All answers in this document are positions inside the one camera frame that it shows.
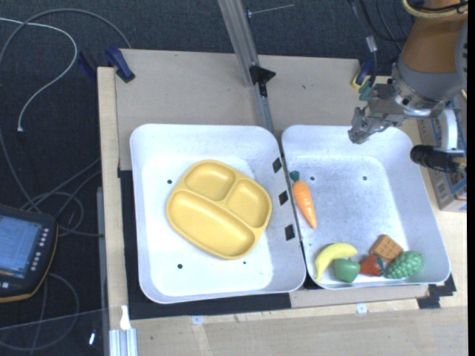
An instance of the orange carrot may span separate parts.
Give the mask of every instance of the orange carrot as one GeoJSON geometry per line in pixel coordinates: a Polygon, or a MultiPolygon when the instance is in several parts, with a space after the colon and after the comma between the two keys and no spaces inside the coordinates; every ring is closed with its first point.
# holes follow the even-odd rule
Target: orange carrot
{"type": "Polygon", "coordinates": [[[298,172],[293,171],[291,178],[295,181],[292,192],[294,193],[295,203],[302,211],[312,228],[317,228],[317,216],[315,214],[315,207],[313,206],[312,195],[308,184],[304,181],[298,180],[298,172]]]}

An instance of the black floor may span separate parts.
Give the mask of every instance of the black floor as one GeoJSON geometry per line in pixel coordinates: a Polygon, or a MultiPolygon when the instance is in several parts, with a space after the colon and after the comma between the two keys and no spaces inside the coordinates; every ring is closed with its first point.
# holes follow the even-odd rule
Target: black floor
{"type": "MultiPolygon", "coordinates": [[[[250,25],[259,54],[335,57],[365,60],[365,30],[347,0],[243,0],[251,11],[292,4],[282,10],[255,14],[250,25]]],[[[367,15],[386,38],[404,38],[413,20],[399,0],[363,0],[367,15]]],[[[364,12],[357,2],[361,17],[364,12]]],[[[0,17],[26,20],[58,8],[82,9],[114,23],[133,48],[232,53],[216,0],[0,0],[0,17]]],[[[36,22],[59,27],[76,41],[81,54],[94,67],[107,65],[109,45],[126,47],[109,25],[78,12],[49,13],[36,22]]],[[[0,20],[0,47],[17,24],[0,20]]],[[[375,35],[379,46],[379,73],[387,74],[404,42],[396,44],[375,35]]],[[[13,168],[31,197],[53,190],[99,159],[99,120],[96,84],[78,64],[40,93],[17,121],[24,104],[41,86],[55,79],[71,62],[73,45],[63,34],[43,27],[18,32],[0,60],[0,128],[13,168]]],[[[79,310],[101,307],[96,192],[101,186],[100,164],[66,185],[72,193],[83,182],[73,201],[59,216],[67,197],[54,195],[41,210],[57,216],[61,230],[51,271],[66,279],[79,298],[79,310]]],[[[27,202],[0,152],[0,203],[20,208],[27,202]]],[[[0,304],[0,327],[29,323],[41,317],[44,288],[29,300],[0,304]]],[[[54,277],[47,279],[43,318],[60,317],[76,310],[73,292],[54,277]]]]}

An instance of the table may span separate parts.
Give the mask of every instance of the table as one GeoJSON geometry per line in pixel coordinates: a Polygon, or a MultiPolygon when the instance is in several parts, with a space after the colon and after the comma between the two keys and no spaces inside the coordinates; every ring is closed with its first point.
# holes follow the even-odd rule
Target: table
{"type": "MultiPolygon", "coordinates": [[[[252,89],[240,81],[234,54],[155,50],[123,50],[123,54],[137,76],[131,82],[133,88],[113,68],[98,70],[109,307],[128,303],[117,170],[131,168],[128,138],[133,129],[146,122],[258,124],[252,89]]],[[[262,56],[260,60],[262,67],[277,73],[267,85],[277,138],[292,124],[349,125],[354,107],[362,105],[350,86],[359,67],[356,60],[285,56],[262,56]]],[[[416,122],[407,121],[402,130],[414,144],[420,143],[416,122]]],[[[411,349],[396,341],[399,336],[412,346],[419,344],[420,349],[450,346],[458,352],[454,355],[461,355],[468,344],[467,216],[441,212],[424,168],[422,176],[457,288],[452,297],[440,298],[443,309],[419,309],[416,298],[430,294],[426,285],[299,289],[290,293],[289,310],[135,320],[140,354],[154,355],[160,347],[161,355],[290,355],[309,353],[318,344],[320,352],[328,349],[335,355],[339,349],[344,355],[345,349],[367,350],[362,334],[372,328],[381,332],[374,349],[397,345],[395,355],[404,347],[411,349]],[[352,332],[354,326],[367,328],[358,335],[352,332]],[[324,336],[315,333],[322,328],[324,336]],[[428,338],[420,338],[417,331],[427,332],[428,338]],[[335,343],[342,333],[347,342],[335,343]]],[[[111,310],[111,329],[119,328],[117,313],[111,310]]],[[[375,340],[374,335],[367,336],[375,340]]]]}

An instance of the brown waffle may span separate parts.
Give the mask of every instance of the brown waffle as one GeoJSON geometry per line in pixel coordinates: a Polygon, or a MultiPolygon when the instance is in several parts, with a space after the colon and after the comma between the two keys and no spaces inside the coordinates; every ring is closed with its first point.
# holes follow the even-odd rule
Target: brown waffle
{"type": "Polygon", "coordinates": [[[402,247],[388,235],[382,234],[370,249],[371,254],[376,254],[386,263],[390,263],[403,252],[402,247]]]}

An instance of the yellow banana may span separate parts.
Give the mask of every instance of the yellow banana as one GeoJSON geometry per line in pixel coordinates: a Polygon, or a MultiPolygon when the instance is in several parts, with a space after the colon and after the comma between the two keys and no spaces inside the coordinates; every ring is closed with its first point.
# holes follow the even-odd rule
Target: yellow banana
{"type": "Polygon", "coordinates": [[[316,281],[321,279],[321,275],[330,266],[335,258],[352,257],[357,254],[356,248],[348,243],[334,243],[327,246],[315,258],[315,267],[317,268],[316,281]]]}

